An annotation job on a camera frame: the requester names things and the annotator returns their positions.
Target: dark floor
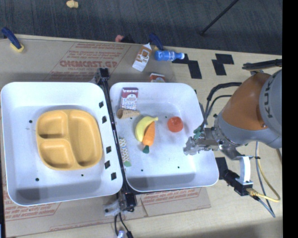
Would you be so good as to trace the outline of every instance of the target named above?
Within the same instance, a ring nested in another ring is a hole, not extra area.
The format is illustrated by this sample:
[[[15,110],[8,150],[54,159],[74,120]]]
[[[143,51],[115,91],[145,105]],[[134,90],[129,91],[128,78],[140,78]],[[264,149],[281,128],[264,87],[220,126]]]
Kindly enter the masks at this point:
[[[282,54],[283,0],[0,0],[1,29],[17,34],[114,41],[130,34],[146,43],[154,32],[165,46]]]

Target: yellow clamp pad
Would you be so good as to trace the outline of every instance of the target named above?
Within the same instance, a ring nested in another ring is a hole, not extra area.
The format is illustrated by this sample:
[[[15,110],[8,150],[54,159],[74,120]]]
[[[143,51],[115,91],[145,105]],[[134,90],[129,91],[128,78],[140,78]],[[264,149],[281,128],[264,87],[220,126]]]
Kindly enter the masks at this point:
[[[24,50],[24,46],[20,43],[21,48],[17,48],[15,45],[13,45],[12,43],[10,43],[10,47],[12,47],[13,50],[17,51],[18,53],[21,53]]]

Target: toy carrot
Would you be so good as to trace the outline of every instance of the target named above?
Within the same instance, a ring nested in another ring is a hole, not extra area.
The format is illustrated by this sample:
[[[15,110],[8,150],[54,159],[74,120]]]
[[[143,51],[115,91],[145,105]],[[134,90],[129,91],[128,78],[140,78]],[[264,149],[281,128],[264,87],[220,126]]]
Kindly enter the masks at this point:
[[[149,153],[149,146],[153,145],[154,141],[154,135],[155,135],[155,123],[154,121],[150,123],[150,125],[147,127],[144,138],[143,138],[143,144],[145,145],[143,152]]]

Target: yellow plate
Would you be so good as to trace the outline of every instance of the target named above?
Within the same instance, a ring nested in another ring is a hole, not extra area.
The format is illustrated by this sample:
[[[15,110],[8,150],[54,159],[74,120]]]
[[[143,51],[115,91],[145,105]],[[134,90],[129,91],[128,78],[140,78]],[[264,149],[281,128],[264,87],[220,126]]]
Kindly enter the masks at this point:
[[[55,170],[89,168],[103,154],[98,124],[82,110],[43,113],[36,123],[36,139],[41,160]]]

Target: white tray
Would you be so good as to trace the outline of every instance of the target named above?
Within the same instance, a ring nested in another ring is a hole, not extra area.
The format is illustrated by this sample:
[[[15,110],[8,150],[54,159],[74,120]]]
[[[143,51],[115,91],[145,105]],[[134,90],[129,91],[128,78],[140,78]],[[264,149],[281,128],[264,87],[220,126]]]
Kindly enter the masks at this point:
[[[137,87],[137,110],[141,115],[132,119],[119,119],[123,87]],[[212,151],[201,151],[186,156],[183,147],[193,131],[203,121],[195,91],[182,83],[116,83],[110,89],[110,98],[118,136],[125,138],[130,167],[125,167],[128,184],[136,191],[150,192],[210,186],[219,178],[219,171]],[[150,153],[142,152],[143,145],[135,138],[135,127],[143,116],[158,117],[155,139]],[[182,131],[173,133],[167,121],[173,116],[184,122]]]
[[[103,145],[98,164],[74,171],[57,171],[43,164],[36,144],[36,121],[44,112],[59,109],[81,109],[96,118]],[[99,86],[9,83],[1,91],[1,112],[7,191],[15,203],[29,206],[69,201],[112,195],[121,189],[123,178],[117,149],[105,96]]]

